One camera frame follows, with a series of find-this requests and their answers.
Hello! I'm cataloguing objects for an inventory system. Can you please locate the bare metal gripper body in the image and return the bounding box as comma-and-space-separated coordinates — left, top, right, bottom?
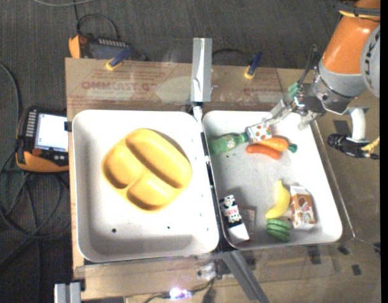
293, 82, 353, 117

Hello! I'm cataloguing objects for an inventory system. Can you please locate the white carton with strawberry print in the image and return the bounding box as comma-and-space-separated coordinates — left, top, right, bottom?
245, 122, 273, 145

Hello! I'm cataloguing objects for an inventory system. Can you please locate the orange carrot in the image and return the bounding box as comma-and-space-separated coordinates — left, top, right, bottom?
258, 136, 298, 154

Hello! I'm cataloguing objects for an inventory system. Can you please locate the red sausage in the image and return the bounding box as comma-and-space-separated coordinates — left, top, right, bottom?
245, 143, 283, 161

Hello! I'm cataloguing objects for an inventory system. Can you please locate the green plastic bottle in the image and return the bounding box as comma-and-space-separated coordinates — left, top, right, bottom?
209, 132, 250, 156

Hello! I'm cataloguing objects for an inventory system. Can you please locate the white plastic tray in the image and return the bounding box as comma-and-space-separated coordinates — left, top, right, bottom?
71, 109, 220, 264
201, 110, 344, 251

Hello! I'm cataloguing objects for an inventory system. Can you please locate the yellow banana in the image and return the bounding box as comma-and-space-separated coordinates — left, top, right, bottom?
264, 179, 291, 220

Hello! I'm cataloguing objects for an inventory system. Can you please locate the orange and white carton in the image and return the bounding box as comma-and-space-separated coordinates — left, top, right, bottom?
289, 184, 317, 230

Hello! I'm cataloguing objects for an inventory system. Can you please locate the green ribbed toy vegetable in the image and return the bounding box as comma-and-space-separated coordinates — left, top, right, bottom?
265, 218, 292, 243

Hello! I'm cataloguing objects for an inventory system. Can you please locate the cow print milk carton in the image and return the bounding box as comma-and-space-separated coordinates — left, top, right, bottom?
218, 194, 251, 244

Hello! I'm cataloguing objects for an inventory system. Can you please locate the yellow divided plate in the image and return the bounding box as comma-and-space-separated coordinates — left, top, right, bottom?
101, 128, 194, 213

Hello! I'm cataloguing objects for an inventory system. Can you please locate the brown cardboard board, red print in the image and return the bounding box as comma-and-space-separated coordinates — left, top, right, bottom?
64, 57, 355, 273

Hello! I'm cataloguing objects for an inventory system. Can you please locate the black cylinder on white bracket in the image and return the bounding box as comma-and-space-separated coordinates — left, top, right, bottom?
327, 105, 373, 159

